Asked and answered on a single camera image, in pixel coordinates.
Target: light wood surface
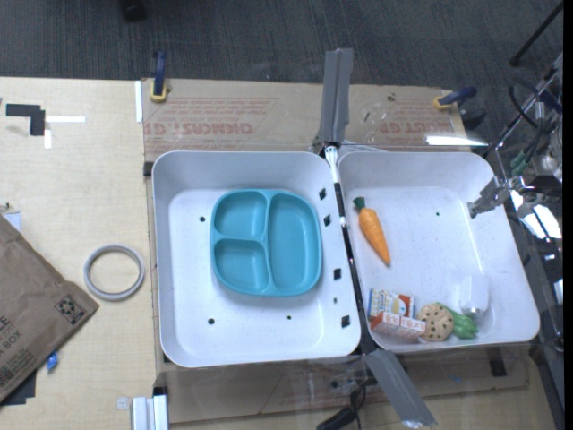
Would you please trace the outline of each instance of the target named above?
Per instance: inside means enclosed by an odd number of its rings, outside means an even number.
[[[133,82],[0,78],[0,199],[21,210],[22,234],[68,280],[83,288],[82,266],[97,247],[126,243],[150,261],[142,177],[143,132],[135,118]],[[85,116],[85,124],[53,124],[52,149],[28,135],[29,119],[5,116],[6,103],[40,105],[48,116]],[[94,280],[116,291],[134,266],[109,255]],[[150,279],[121,303],[100,308],[59,350],[52,373],[38,370],[36,397],[0,407],[0,429],[128,429],[122,397],[150,396],[156,378]],[[551,412],[536,367],[526,360],[526,387],[431,398],[439,428],[551,429]],[[336,410],[225,419],[174,428],[314,428]],[[363,428],[404,428],[388,403],[364,408]]]

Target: green vegetable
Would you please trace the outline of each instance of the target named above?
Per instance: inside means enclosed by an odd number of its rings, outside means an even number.
[[[475,338],[475,334],[479,332],[479,329],[477,328],[477,325],[475,324],[472,317],[453,311],[442,303],[438,304],[441,304],[446,309],[448,309],[454,317],[454,330],[452,332],[455,336],[461,340],[472,340]]]

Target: blue divided plate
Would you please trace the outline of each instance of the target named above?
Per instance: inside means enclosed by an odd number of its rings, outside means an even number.
[[[291,297],[321,276],[321,230],[296,194],[263,189],[221,196],[211,217],[210,254],[217,278],[234,291]]]

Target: orange carrot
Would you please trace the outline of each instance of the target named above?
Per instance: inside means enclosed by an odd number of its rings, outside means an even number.
[[[378,218],[378,214],[374,209],[366,207],[366,202],[363,197],[357,197],[353,200],[356,207],[359,209],[358,224],[363,231],[364,236],[372,245],[376,253],[387,264],[390,264],[390,252],[382,225]]]

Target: blue and yellow clamp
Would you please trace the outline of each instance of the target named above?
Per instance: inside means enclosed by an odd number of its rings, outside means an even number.
[[[155,78],[151,80],[150,99],[153,102],[161,103],[167,99],[167,83],[165,81],[165,51],[155,53],[157,58],[157,68]]]
[[[454,103],[458,105],[463,104],[467,99],[470,99],[477,94],[477,89],[474,86],[468,86],[461,90],[454,90],[450,94],[437,97],[433,100],[432,104],[438,110],[447,110],[452,107]]]

